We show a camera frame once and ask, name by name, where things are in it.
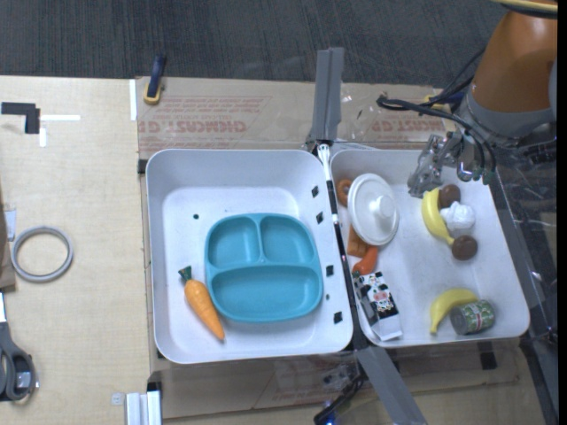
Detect green can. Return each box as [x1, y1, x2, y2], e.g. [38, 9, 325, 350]
[449, 298, 496, 336]

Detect blue divided plate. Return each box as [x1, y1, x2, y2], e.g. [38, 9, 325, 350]
[204, 212, 324, 324]

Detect white cream swirl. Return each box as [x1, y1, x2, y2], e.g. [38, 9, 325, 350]
[439, 201, 477, 234]

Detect yellow banana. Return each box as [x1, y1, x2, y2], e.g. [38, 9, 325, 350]
[420, 187, 456, 247]
[429, 287, 479, 336]

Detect cow print milk carton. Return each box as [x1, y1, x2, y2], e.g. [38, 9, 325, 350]
[351, 270, 404, 342]

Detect white plastic tray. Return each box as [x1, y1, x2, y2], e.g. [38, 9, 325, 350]
[144, 148, 354, 366]
[329, 148, 532, 350]

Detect brown cardboard board red print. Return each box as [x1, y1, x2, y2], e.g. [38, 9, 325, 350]
[135, 75, 520, 420]

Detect black block with thin wires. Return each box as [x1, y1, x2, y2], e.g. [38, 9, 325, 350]
[313, 369, 365, 425]

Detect white pot lid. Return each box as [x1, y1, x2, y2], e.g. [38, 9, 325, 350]
[346, 173, 400, 246]

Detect grey handled scissors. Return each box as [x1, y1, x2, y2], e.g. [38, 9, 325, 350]
[0, 290, 40, 403]

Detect orange bread slice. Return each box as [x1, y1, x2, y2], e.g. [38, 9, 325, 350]
[346, 223, 369, 258]

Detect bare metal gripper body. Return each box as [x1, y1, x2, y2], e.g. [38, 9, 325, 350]
[420, 131, 471, 177]

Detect orange carrot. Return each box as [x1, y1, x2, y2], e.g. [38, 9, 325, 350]
[177, 265, 227, 343]

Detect brown doughnut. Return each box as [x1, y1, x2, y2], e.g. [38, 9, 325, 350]
[336, 178, 353, 207]

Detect brown ball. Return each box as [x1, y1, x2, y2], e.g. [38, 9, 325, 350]
[438, 183, 462, 209]
[451, 235, 479, 262]

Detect grey tape ring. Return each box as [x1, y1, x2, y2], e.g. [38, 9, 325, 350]
[11, 225, 74, 282]

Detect orange sausage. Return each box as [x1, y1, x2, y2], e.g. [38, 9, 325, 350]
[352, 244, 380, 276]

